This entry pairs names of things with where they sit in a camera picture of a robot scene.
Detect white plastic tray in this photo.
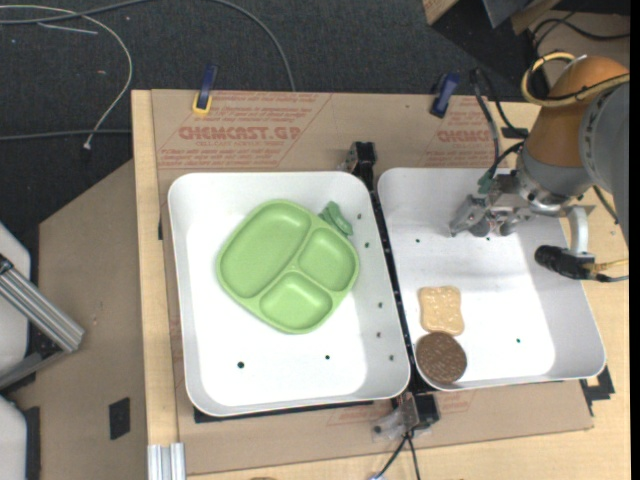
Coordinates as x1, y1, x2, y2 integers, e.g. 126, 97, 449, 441
376, 166, 608, 392
167, 170, 412, 418

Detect beige toy biscuit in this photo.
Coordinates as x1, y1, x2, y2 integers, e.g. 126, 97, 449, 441
417, 285, 466, 338

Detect black cylinder on white bracket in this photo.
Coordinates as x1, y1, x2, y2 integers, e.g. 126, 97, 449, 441
533, 205, 597, 282

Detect green toy vegetable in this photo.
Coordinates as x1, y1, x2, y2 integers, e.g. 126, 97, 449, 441
318, 200, 355, 236

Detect green divided plate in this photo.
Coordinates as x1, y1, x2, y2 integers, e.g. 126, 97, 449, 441
215, 198, 361, 335

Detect thin black rod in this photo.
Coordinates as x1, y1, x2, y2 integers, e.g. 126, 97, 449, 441
364, 173, 419, 395

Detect brown cardboard board red print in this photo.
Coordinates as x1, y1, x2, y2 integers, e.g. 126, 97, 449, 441
149, 89, 596, 475

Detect brown round toy biscuit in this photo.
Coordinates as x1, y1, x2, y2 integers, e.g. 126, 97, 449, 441
415, 331, 469, 385

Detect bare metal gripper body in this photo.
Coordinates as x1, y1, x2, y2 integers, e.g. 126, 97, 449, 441
481, 170, 572, 223

